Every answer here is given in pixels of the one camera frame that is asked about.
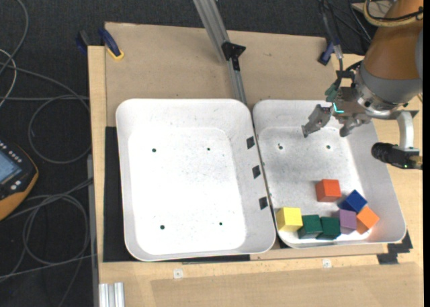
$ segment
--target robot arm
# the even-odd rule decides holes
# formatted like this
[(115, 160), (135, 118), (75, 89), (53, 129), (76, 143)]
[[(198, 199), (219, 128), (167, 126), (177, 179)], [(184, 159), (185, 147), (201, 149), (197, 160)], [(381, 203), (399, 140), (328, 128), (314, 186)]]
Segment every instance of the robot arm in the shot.
[[(423, 0), (394, 0), (385, 17), (370, 15), (370, 1), (363, 14), (378, 26), (372, 43), (361, 62), (337, 72), (338, 79), (325, 93), (332, 106), (317, 105), (302, 126), (303, 135), (320, 130), (331, 116), (343, 125), (341, 136), (372, 118), (397, 120), (400, 144), (377, 143), (373, 156), (402, 169), (422, 169), (422, 157), (413, 148), (412, 118), (417, 112), (398, 109), (423, 92)], [(352, 80), (349, 87), (340, 86), (344, 78)]]

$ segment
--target device screen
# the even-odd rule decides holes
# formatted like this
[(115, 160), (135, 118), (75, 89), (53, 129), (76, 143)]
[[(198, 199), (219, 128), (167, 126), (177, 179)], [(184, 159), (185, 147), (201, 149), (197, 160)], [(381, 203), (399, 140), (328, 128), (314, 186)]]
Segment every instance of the device screen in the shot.
[(11, 176), (19, 173), (20, 167), (0, 152), (0, 183), (7, 181)]

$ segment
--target white tray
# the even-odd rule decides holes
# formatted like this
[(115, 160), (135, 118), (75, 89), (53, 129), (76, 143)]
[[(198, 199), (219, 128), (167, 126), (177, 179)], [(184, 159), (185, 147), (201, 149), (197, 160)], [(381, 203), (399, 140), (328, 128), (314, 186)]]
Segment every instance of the white tray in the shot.
[(387, 166), (371, 154), (378, 142), (373, 123), (341, 138), (341, 125), (331, 118), (323, 129), (305, 138), (301, 125), (318, 103), (330, 106), (325, 101), (300, 100), (265, 100), (254, 106), (255, 132), (274, 211), (289, 206), (301, 208), (302, 215), (330, 216), (339, 209), (337, 204), (318, 202), (314, 186), (321, 179), (338, 179), (343, 196), (356, 189), (380, 221), (364, 234), (342, 234), (336, 240), (299, 239), (297, 232), (278, 232), (279, 237), (296, 248), (403, 239), (406, 224)]
[(160, 261), (272, 247), (275, 226), (245, 105), (129, 99), (117, 109), (116, 126), (125, 242), (134, 257)]

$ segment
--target cube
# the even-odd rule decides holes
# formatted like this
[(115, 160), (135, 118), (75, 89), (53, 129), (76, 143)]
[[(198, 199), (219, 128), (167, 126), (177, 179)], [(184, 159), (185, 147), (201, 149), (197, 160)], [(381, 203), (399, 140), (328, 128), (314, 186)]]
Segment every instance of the cube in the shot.
[(315, 239), (323, 232), (319, 215), (303, 215), (302, 221), (303, 227), (297, 231), (300, 239)]
[(335, 240), (341, 235), (341, 225), (338, 218), (322, 216), (320, 219), (322, 233), (316, 237), (318, 240)]
[(334, 202), (342, 197), (337, 179), (322, 179), (315, 185), (315, 190), (318, 202)]
[(351, 234), (357, 229), (357, 213), (351, 210), (340, 209), (338, 212), (342, 234)]
[(353, 190), (339, 205), (340, 209), (351, 210), (359, 213), (360, 210), (368, 203), (368, 201), (359, 194), (357, 190)]
[(369, 208), (365, 206), (360, 213), (357, 214), (357, 231), (360, 234), (367, 232), (379, 221), (379, 216)]
[(283, 207), (276, 212), (277, 229), (285, 232), (296, 232), (303, 226), (300, 208)]

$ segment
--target orange handheld device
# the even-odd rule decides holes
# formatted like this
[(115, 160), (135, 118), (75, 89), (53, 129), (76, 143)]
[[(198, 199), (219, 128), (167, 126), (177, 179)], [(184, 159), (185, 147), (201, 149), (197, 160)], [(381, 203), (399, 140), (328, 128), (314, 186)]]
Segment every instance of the orange handheld device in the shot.
[(39, 171), (27, 153), (0, 137), (0, 220), (27, 197), (38, 176)]

